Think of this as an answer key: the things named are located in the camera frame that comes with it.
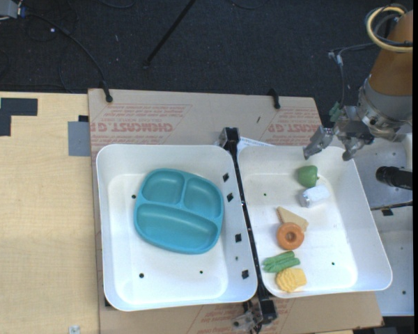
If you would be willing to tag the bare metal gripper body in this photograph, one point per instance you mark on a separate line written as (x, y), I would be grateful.
(352, 128)

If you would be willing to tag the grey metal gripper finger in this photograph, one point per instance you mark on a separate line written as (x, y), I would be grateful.
(352, 150)
(317, 142)

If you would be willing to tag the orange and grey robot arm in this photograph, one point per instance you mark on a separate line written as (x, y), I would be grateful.
(393, 68)

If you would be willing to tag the green pepper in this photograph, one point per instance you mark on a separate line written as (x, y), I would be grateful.
(307, 176)

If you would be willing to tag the white can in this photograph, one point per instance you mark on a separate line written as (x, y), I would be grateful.
(315, 196)

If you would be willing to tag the beige wedge biscuit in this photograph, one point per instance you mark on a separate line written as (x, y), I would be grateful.
(294, 217)

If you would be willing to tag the white plastic tray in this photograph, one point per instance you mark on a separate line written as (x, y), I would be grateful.
(334, 242)
(174, 280)

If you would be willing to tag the orange doughnut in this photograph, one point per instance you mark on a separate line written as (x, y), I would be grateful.
(282, 237)

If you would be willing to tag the thin black rod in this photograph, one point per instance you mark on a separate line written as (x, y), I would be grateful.
(248, 221)

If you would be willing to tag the brown cardboard board red print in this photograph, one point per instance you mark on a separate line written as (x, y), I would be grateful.
(202, 124)

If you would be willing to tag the green beans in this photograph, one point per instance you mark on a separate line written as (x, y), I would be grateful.
(280, 262)

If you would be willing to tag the yellow corn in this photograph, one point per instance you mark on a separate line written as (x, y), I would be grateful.
(290, 279)

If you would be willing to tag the blue divided plate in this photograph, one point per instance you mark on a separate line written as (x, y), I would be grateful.
(177, 226)

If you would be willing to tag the black cylinder on white bracket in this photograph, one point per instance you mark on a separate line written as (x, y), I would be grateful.
(394, 177)

